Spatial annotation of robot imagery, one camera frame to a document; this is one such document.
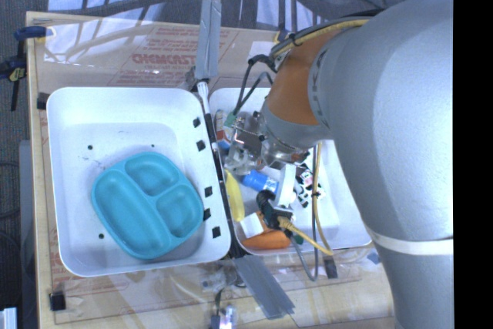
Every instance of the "black clip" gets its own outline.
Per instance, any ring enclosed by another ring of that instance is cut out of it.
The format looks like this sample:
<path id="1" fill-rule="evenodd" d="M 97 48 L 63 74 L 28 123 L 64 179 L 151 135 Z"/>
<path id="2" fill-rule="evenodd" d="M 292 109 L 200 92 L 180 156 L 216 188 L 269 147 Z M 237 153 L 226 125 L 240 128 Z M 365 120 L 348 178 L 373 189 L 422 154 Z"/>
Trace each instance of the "black clip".
<path id="1" fill-rule="evenodd" d="M 0 63 L 0 79 L 8 79 L 14 83 L 10 111 L 15 111 L 17 108 L 19 80 L 27 76 L 27 59 L 24 53 L 25 40 L 46 37 L 51 34 L 52 32 L 44 26 L 26 26 L 14 32 L 14 37 L 18 41 L 17 55 Z"/>
<path id="2" fill-rule="evenodd" d="M 291 40 L 291 42 L 293 43 L 293 45 L 294 45 L 295 47 L 301 47 L 301 44 L 303 44 L 303 43 L 301 43 L 301 44 L 297 44 L 297 43 L 296 43 L 296 38 L 295 38 L 295 36 L 296 36 L 296 35 L 295 35 L 294 33 L 291 33 L 291 34 L 290 34 L 289 36 L 287 36 L 287 37 Z"/>
<path id="3" fill-rule="evenodd" d="M 66 308 L 65 295 L 63 292 L 53 292 L 52 294 L 49 294 L 49 309 L 51 311 L 62 311 Z"/>

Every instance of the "clamp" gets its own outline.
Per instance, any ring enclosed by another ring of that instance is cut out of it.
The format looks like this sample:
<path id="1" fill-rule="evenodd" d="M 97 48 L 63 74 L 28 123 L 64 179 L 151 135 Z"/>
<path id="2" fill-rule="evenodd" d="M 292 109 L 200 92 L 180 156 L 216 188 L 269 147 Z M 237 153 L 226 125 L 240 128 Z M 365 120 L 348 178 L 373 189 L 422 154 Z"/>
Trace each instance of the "clamp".
<path id="1" fill-rule="evenodd" d="M 14 83 L 10 105 L 11 111 L 15 111 L 17 108 L 19 80 L 27 76 L 27 58 L 24 52 L 25 40 L 46 37 L 47 35 L 52 35 L 52 31 L 44 26 L 26 26 L 14 32 L 14 37 L 18 42 L 17 55 L 11 56 L 0 63 L 0 79 L 8 79 Z"/>

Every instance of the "black hole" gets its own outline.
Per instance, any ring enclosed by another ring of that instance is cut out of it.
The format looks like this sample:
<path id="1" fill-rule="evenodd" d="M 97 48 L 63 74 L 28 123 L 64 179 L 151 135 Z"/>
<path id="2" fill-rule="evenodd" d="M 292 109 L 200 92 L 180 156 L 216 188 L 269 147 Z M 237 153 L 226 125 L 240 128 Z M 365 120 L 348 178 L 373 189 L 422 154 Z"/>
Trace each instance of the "black hole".
<path id="1" fill-rule="evenodd" d="M 202 151 L 204 148 L 206 148 L 206 144 L 204 143 L 204 141 L 202 140 L 198 141 L 197 148 L 199 149 L 199 151 Z"/>
<path id="2" fill-rule="evenodd" d="M 216 237 L 219 237 L 221 235 L 221 229 L 219 227 L 214 227 L 213 228 L 213 239 Z"/>
<path id="3" fill-rule="evenodd" d="M 210 209 L 206 209 L 203 212 L 203 220 L 205 221 L 207 218 L 210 218 Z"/>

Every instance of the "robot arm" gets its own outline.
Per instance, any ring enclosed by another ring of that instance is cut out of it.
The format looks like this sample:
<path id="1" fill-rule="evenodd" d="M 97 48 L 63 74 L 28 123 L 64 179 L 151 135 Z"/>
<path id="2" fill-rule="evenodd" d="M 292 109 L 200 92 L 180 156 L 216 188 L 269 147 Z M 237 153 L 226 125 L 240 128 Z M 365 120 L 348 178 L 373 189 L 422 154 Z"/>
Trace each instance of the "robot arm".
<path id="1" fill-rule="evenodd" d="M 398 328 L 454 326 L 452 4 L 409 0 L 294 47 L 261 111 L 269 166 L 334 140 Z"/>

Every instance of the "blue plate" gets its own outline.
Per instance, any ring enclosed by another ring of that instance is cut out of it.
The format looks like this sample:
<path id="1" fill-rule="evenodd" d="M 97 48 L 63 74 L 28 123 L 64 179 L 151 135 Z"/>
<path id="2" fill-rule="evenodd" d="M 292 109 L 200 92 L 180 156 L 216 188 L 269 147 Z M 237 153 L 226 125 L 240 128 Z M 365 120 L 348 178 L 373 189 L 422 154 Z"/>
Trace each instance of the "blue plate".
<path id="1" fill-rule="evenodd" d="M 158 153 L 140 153 L 105 170 L 92 186 L 92 205 L 118 245 L 139 259 L 170 252 L 203 221 L 199 194 Z"/>

